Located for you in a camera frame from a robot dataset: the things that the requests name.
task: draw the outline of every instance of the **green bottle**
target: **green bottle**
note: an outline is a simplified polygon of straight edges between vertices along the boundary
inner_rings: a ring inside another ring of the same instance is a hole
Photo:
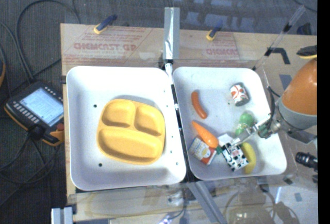
[[[252,127],[253,124],[254,124],[253,116],[249,113],[243,113],[239,118],[239,124],[235,130],[236,136],[244,132],[246,128]]]

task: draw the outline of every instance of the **display screen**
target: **display screen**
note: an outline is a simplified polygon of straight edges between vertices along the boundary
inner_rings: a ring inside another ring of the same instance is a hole
[[[49,126],[54,125],[64,114],[63,104],[42,88],[22,99],[20,103]]]

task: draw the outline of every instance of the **gray floor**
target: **gray floor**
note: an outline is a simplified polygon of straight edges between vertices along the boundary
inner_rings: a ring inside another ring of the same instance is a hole
[[[278,34],[296,10],[304,5],[306,12],[289,33],[296,34],[299,27],[309,23],[310,31],[304,33],[317,35],[317,0],[52,0],[40,3],[36,1],[39,0],[0,0],[0,22],[14,35],[17,33],[19,36],[23,55],[34,78],[51,83],[58,90],[61,90],[59,23],[80,21],[83,24],[94,25],[116,13],[118,20],[115,21],[115,25],[163,27],[164,7],[175,6],[180,7],[183,29],[206,30],[221,18],[225,31]],[[72,9],[76,9],[78,18]],[[4,50],[8,70],[7,79],[0,88],[2,165],[13,158],[25,136],[25,131],[4,113],[3,101],[10,94],[25,88],[27,78],[14,42],[3,25],[0,25],[0,47]],[[52,157],[53,148],[41,142],[36,144],[45,159]],[[29,143],[23,156],[13,165],[10,176],[22,181],[40,166],[40,157],[33,144]],[[57,155],[54,170],[48,178],[38,184],[21,187],[15,192],[17,187],[16,184],[0,179],[0,222],[49,223],[50,209],[63,207],[66,203],[63,146]]]

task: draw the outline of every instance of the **yellow plate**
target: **yellow plate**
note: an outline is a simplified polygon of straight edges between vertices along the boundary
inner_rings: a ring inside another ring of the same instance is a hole
[[[165,120],[155,107],[114,99],[103,108],[96,141],[106,156],[131,164],[148,165],[160,158],[164,140]]]

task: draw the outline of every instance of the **blue and yellow clamp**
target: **blue and yellow clamp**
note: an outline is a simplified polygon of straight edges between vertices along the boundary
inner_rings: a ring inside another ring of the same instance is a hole
[[[209,41],[214,40],[215,37],[216,37],[217,32],[221,30],[222,24],[223,24],[222,23],[222,20],[219,20],[219,22],[217,23],[217,25],[212,30],[210,30],[208,32],[208,34],[206,35],[206,39],[208,39]]]
[[[107,19],[105,19],[103,22],[97,24],[94,27],[94,32],[96,34],[102,33],[103,31],[105,31],[107,29],[107,26],[112,24],[112,22],[116,19],[117,19],[117,15],[111,15],[111,16],[107,17]]]

